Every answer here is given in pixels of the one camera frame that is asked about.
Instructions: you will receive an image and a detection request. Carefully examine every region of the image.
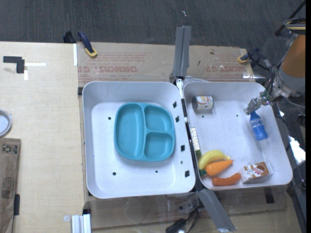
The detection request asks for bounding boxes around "white plastic tray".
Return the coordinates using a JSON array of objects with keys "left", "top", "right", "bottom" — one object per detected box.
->
[
  {"left": 182, "top": 81, "right": 294, "bottom": 192},
  {"left": 82, "top": 81, "right": 196, "bottom": 200}
]

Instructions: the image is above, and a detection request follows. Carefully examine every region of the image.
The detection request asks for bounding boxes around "orange carrot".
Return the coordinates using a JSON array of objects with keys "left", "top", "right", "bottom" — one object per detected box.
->
[{"left": 199, "top": 159, "right": 234, "bottom": 178}]

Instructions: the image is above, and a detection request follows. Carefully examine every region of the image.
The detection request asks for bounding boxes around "brown paper bag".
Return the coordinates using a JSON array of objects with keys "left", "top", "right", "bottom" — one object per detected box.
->
[{"left": 0, "top": 137, "right": 21, "bottom": 233}]

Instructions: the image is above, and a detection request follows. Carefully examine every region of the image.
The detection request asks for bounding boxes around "white and brown carton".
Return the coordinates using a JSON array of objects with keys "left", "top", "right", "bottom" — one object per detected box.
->
[{"left": 240, "top": 161, "right": 274, "bottom": 184}]

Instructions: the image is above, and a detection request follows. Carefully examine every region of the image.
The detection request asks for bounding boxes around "white ring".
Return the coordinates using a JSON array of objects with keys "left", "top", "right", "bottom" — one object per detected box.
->
[{"left": 0, "top": 109, "right": 13, "bottom": 138}]

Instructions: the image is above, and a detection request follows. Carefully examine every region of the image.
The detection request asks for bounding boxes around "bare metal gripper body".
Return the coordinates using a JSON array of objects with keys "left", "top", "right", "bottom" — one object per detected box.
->
[{"left": 253, "top": 85, "right": 302, "bottom": 106}]

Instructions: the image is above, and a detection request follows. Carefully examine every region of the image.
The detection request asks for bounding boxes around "white and gold packet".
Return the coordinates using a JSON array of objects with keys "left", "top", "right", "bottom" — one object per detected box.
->
[{"left": 190, "top": 127, "right": 202, "bottom": 156}]

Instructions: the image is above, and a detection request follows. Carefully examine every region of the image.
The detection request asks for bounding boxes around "brown cardboard board red print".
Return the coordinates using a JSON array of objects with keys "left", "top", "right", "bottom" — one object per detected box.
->
[{"left": 77, "top": 42, "right": 288, "bottom": 229}]

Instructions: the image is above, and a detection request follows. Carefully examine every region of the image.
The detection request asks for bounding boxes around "yellow banana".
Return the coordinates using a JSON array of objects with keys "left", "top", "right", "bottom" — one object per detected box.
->
[{"left": 198, "top": 150, "right": 231, "bottom": 170}]

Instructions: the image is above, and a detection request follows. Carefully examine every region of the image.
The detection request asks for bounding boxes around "blue divided plate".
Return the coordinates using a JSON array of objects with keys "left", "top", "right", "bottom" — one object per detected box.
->
[{"left": 113, "top": 102, "right": 176, "bottom": 162}]

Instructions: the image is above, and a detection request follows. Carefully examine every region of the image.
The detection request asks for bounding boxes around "white and orange can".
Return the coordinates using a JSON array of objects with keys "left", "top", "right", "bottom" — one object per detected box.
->
[{"left": 191, "top": 95, "right": 214, "bottom": 111}]

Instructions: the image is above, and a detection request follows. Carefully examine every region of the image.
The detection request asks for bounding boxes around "orange sausage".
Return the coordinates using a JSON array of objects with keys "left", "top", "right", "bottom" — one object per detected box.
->
[{"left": 211, "top": 172, "right": 242, "bottom": 187}]

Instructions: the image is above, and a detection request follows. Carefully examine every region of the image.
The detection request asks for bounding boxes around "blue plastic bottle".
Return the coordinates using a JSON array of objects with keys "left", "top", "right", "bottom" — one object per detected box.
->
[{"left": 249, "top": 110, "right": 269, "bottom": 141}]

